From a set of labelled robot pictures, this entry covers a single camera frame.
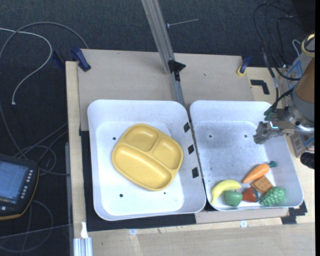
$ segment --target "orange carrot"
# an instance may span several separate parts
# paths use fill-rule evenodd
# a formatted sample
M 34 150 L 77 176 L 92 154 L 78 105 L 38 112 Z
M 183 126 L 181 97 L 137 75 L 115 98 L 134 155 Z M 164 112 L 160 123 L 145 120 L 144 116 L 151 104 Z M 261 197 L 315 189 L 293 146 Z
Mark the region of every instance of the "orange carrot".
M 267 172 L 269 172 L 270 167 L 276 167 L 276 163 L 274 161 L 271 161 L 269 164 L 262 163 L 259 164 L 256 168 L 254 168 L 242 181 L 242 183 L 247 183 L 256 179 L 259 179 L 263 175 L 265 175 Z

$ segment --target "yellow banana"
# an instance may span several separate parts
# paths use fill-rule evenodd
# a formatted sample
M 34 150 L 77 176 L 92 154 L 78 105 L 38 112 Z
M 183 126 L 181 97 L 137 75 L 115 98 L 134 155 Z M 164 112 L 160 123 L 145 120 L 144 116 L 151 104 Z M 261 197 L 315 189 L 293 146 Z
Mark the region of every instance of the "yellow banana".
M 212 201 L 211 204 L 214 204 L 216 199 L 226 190 L 238 190 L 241 188 L 241 184 L 233 179 L 226 179 L 220 181 L 212 189 Z

